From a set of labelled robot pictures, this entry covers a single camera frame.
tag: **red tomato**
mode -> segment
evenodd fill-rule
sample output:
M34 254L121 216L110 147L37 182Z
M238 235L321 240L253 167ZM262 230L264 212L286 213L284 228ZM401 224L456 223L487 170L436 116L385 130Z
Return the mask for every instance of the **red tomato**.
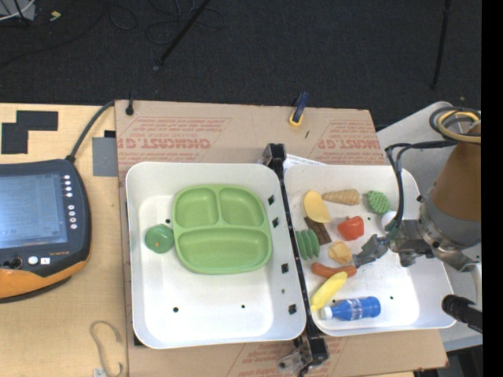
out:
M337 230L345 240L355 240L363 236L363 219L362 217L346 217L346 221L342 221L337 225Z

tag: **blue bottle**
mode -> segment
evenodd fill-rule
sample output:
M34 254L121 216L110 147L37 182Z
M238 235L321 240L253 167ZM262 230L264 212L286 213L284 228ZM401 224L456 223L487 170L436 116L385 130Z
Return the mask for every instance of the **blue bottle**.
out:
M338 318L339 320L352 321L366 317L377 317L379 314L380 302L374 296L338 300L334 306L326 306L320 310L320 317L323 320Z

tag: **black pole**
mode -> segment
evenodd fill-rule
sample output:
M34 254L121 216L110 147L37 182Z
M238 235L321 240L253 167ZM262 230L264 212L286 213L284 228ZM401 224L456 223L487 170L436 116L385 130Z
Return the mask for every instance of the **black pole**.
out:
M180 33L178 35L176 35L176 37L173 39L171 44L168 46L166 52L164 52L163 56L161 56L157 66L154 67L154 70L159 70L159 68L164 64L164 61L167 59L167 57L170 55L170 53L173 51L173 49L176 47L176 45L182 40L184 35L190 29L190 27L193 26L194 22L196 22L196 20L197 20L197 17L203 12L203 10L206 8L206 6L209 2L210 2L210 0L204 0L202 2L202 4L197 8L194 15L192 15L190 20L187 21L187 24L185 24L184 28L180 31Z
M443 9L442 30L440 31L439 52L437 53L437 63L435 66L435 74L433 75L433 82L431 88L434 89L439 81L440 66L442 65L443 47L446 43L447 22L449 21L449 14L452 0L446 0Z

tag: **white cable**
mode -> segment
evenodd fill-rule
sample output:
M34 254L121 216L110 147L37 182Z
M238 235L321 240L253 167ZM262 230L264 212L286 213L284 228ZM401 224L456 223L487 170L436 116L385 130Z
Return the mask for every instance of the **white cable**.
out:
M27 9L29 9L31 7L31 5L33 5L34 2L35 2L35 0L30 0L28 2L28 4L21 9L21 12L24 13ZM8 20L9 18L14 18L15 16L20 16L20 15L18 12L15 12L13 14L9 14L8 16L0 17L0 21Z

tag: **white tray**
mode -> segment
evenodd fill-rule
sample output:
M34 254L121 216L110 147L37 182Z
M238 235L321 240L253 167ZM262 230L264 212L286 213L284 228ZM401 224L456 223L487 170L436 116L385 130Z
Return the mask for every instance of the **white tray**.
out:
M405 191L404 219L417 219L419 196L416 182L407 171L402 171ZM326 202L332 222L325 224L332 241L342 240L336 226L346 216L360 215L365 221L365 234L347 242L353 254L360 252L370 236L384 236L381 216L369 211L365 205L365 193L376 190L386 194L392 209L398 206L398 184L390 166L352 165L295 165L285 173L285 187L295 230L307 228L304 221L303 197L309 190L319 193L330 190L357 189L362 202L357 206ZM325 278L314 275L313 262L341 266L328 256L330 243L321 245L319 258L301 259L309 296L321 286ZM380 300L381 313L375 318L341 321L322 320L318 312L313 314L314 323L327 335L345 336L374 332L413 330L421 328L448 328L455 320L442 310L442 300L453 293L446 270L436 258L419 257L415 265L403 268L398 254L389 251L381 258L362 265L356 275L334 296L334 299L376 296Z
M172 247L157 254L146 231L171 219L185 187L235 184L252 190L270 221L273 251L260 269L230 275L189 271ZM258 164L139 163L126 177L133 326L146 346L167 349L235 342L290 340L306 312L277 175ZM283 265L288 271L283 272Z

